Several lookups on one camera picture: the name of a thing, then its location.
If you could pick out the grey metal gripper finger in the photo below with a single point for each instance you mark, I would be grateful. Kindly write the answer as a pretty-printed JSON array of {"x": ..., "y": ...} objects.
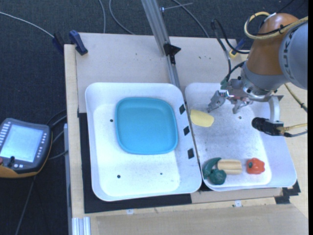
[
  {"x": 238, "y": 106},
  {"x": 216, "y": 100}
]

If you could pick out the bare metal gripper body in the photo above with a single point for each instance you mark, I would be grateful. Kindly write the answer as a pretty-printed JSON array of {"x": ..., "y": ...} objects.
[{"x": 236, "y": 88}]

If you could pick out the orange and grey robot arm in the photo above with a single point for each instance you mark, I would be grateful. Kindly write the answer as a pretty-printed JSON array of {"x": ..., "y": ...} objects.
[{"x": 266, "y": 55}]

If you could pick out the yellow flat oval toy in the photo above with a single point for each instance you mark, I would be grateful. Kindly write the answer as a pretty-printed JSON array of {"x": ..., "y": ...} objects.
[{"x": 201, "y": 118}]

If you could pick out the white plastic tray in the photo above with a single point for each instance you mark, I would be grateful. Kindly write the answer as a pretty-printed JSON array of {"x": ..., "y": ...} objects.
[
  {"x": 137, "y": 177},
  {"x": 232, "y": 141}
]

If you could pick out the tan striped bread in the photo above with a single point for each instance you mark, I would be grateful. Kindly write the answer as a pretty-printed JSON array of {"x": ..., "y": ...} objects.
[{"x": 230, "y": 167}]

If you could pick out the orange bell pepper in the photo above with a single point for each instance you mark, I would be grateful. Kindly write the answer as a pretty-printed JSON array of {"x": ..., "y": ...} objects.
[{"x": 255, "y": 166}]

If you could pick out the green curved pepper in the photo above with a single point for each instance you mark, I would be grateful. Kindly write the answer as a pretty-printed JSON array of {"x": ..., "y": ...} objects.
[{"x": 207, "y": 165}]

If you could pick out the dark green bell pepper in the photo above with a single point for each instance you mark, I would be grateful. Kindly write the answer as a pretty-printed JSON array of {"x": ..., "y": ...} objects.
[{"x": 218, "y": 177}]

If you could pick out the blue plate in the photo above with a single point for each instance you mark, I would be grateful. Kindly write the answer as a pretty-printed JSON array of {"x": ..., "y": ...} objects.
[{"x": 146, "y": 126}]

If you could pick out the pale wood board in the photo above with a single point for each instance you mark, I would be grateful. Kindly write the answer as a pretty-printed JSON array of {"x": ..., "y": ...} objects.
[{"x": 122, "y": 62}]

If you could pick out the black cylinder on white bracket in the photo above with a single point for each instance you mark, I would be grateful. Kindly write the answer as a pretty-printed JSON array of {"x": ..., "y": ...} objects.
[{"x": 267, "y": 126}]

